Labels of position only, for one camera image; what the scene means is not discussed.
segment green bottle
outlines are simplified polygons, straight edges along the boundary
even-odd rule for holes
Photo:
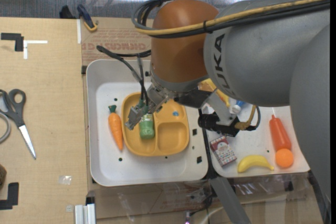
[[[140,137],[142,139],[152,139],[155,135],[153,114],[149,113],[142,116],[139,122]]]

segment banana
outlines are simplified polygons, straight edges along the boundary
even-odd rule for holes
[[[274,167],[269,164],[268,160],[262,155],[248,155],[241,159],[238,164],[237,171],[242,173],[252,166],[267,167],[270,170],[274,170]]]

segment yellow plate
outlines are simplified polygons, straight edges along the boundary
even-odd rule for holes
[[[140,138],[139,124],[132,131],[125,126],[130,109],[138,103],[139,98],[139,92],[132,93],[122,104],[122,133],[127,148],[140,156],[167,156],[184,150],[189,143],[189,124],[185,107],[174,100],[163,104],[159,113],[153,113],[154,138]]]

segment scissors blade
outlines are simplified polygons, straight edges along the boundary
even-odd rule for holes
[[[22,136],[23,136],[23,139],[25,140],[26,142],[26,145],[30,151],[30,153],[32,154],[33,158],[36,159],[36,154],[35,154],[35,150],[33,148],[33,144],[30,140],[30,137],[29,137],[29,134],[28,134],[28,130],[27,130],[27,127],[25,125],[22,125],[19,127],[21,133],[22,133]]]

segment scissors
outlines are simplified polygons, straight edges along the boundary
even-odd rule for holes
[[[15,96],[17,94],[21,95],[22,97],[20,102],[15,101]],[[36,154],[33,148],[33,144],[30,140],[26,124],[23,120],[23,106],[26,102],[25,92],[19,89],[13,89],[9,93],[7,93],[4,90],[0,90],[0,96],[1,95],[3,96],[7,111],[3,111],[0,109],[0,112],[5,114],[7,117],[9,117],[15,122],[16,126],[21,131],[23,139],[25,140],[30,153],[32,154],[33,158],[36,159]]]

